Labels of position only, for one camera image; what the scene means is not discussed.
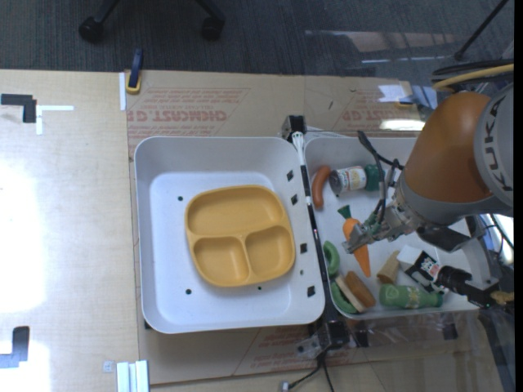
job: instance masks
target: toy carrot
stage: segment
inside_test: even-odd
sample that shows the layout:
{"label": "toy carrot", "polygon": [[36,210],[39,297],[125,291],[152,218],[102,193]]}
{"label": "toy carrot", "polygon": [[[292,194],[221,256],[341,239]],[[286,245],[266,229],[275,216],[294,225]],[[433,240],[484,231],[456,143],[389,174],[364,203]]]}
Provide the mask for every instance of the toy carrot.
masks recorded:
{"label": "toy carrot", "polygon": [[[338,212],[344,217],[345,222],[343,223],[343,234],[345,235],[345,239],[348,241],[351,237],[352,229],[354,228],[354,225],[359,224],[360,222],[356,218],[351,217],[351,209],[346,206],[342,207],[341,209],[338,209]],[[363,274],[370,277],[370,260],[369,260],[369,247],[367,245],[362,245],[357,250],[354,250],[354,257],[358,261],[358,264],[360,265],[361,271],[363,271]]]}

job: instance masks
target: office chair base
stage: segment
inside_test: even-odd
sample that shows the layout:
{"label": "office chair base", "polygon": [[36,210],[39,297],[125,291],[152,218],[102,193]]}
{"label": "office chair base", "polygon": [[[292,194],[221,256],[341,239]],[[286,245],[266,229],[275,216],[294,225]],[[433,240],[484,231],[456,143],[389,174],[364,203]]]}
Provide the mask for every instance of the office chair base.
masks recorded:
{"label": "office chair base", "polygon": [[89,42],[99,42],[104,34],[104,25],[90,16],[78,28],[80,36]]}
{"label": "office chair base", "polygon": [[202,23],[202,36],[208,41],[217,41],[220,38],[224,25],[223,20],[216,17],[208,17]]}

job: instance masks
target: yellow divided plate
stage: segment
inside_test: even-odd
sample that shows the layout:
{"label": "yellow divided plate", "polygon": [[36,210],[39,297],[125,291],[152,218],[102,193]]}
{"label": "yellow divided plate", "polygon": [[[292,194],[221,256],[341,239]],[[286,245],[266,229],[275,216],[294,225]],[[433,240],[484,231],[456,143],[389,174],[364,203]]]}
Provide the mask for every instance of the yellow divided plate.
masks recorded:
{"label": "yellow divided plate", "polygon": [[294,264],[293,232],[284,205],[260,185],[195,196],[186,208],[186,234],[196,269],[216,286],[265,282]]}

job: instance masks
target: yellow cable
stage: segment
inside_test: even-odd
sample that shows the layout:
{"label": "yellow cable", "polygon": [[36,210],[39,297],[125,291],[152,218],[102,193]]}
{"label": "yellow cable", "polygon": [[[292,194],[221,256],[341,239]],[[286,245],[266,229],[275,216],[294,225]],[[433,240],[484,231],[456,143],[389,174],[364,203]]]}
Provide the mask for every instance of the yellow cable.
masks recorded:
{"label": "yellow cable", "polygon": [[472,73],[457,75],[434,83],[432,85],[432,88],[434,90],[443,90],[442,87],[447,87],[452,84],[456,84],[457,82],[464,82],[465,80],[469,80],[471,78],[479,78],[493,74],[506,73],[508,71],[514,71],[514,64],[501,65],[499,67],[493,67],[491,69],[480,69],[478,71],[473,71]]}

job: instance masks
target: green bottle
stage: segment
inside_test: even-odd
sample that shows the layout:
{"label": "green bottle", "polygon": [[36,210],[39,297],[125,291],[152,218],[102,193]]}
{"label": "green bottle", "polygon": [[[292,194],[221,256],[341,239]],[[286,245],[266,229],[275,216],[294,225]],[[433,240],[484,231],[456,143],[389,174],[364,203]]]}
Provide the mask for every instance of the green bottle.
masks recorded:
{"label": "green bottle", "polygon": [[379,301],[383,306],[395,306],[406,310],[439,307],[443,304],[443,295],[427,292],[415,286],[396,286],[383,284],[379,289]]}

